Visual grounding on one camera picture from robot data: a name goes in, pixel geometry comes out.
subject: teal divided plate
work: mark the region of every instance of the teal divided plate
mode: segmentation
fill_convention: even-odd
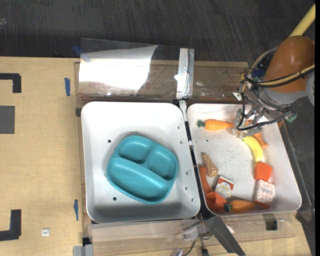
[[[154,205],[170,193],[178,159],[159,143],[139,135],[123,139],[112,154],[106,175],[110,184],[139,202]]]

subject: dark background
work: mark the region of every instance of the dark background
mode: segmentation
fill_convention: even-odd
[[[199,61],[252,65],[262,53],[287,38],[314,3],[0,0],[0,19],[7,20],[0,28],[0,56],[77,57],[72,47],[80,46],[81,38],[91,38],[194,48]],[[315,40],[315,33],[313,23],[304,35]],[[304,179],[300,186],[304,202],[299,220],[315,255],[315,108],[307,98],[292,107],[298,113],[298,118],[287,124],[296,156],[292,165]]]

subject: wooden table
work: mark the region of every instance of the wooden table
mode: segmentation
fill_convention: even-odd
[[[21,209],[21,236],[0,241],[0,255],[72,255],[84,232],[75,64],[77,58],[0,57],[0,73],[19,73],[22,92],[0,80],[0,106],[15,106],[14,134],[0,134],[0,231],[11,210]],[[70,96],[65,89],[70,79]],[[78,201],[78,220],[74,209]],[[241,242],[247,255],[310,255],[301,224],[295,236]],[[49,228],[50,235],[42,236]],[[221,245],[211,255],[225,254]],[[133,255],[166,256],[172,250]],[[190,256],[201,255],[195,248]]]

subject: gray square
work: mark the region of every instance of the gray square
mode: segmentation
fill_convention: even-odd
[[[15,106],[0,106],[0,134],[15,133]]]

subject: white tray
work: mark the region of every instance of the white tray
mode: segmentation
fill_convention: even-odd
[[[241,107],[240,104],[197,103],[187,109],[187,118],[196,162],[203,164],[201,152],[207,153],[219,169],[219,175],[235,183],[232,196],[253,201],[256,181],[254,179],[254,158],[249,146],[232,135],[231,129],[209,131],[197,126],[198,120],[208,119],[233,123],[236,113]],[[270,182],[275,186],[272,206],[269,209],[262,207],[238,214],[294,212],[300,208],[302,198],[278,125],[276,123],[265,125],[262,136],[269,145],[267,149],[263,150],[264,158],[262,161],[273,167],[270,178]],[[217,177],[207,178],[209,185],[214,188]],[[212,213],[220,216],[233,215]]]
[[[86,208],[97,223],[188,219],[200,210],[182,112],[170,103],[90,102],[81,111]],[[175,153],[177,178],[166,199],[148,205],[115,189],[106,177],[115,147],[127,136],[141,135]]]

